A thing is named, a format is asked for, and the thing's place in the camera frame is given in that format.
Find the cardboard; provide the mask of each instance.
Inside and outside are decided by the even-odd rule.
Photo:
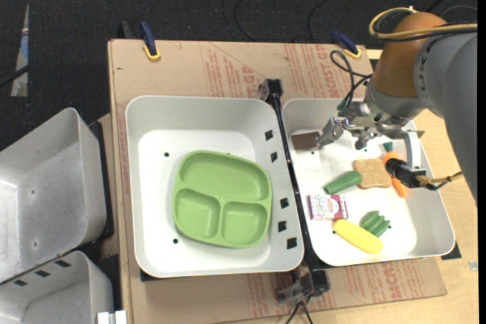
[[[332,64],[334,45],[156,41],[150,61],[140,40],[108,44],[122,304],[132,324],[233,322],[288,315],[276,292],[290,286],[287,273],[218,275],[143,281],[134,257],[125,109],[135,97],[255,97],[267,78],[282,81],[282,103],[296,98],[345,96],[349,75]],[[365,48],[353,70],[368,74]],[[364,96],[364,87],[355,97]],[[435,258],[327,270],[331,290],[310,311],[422,299],[447,293]]]

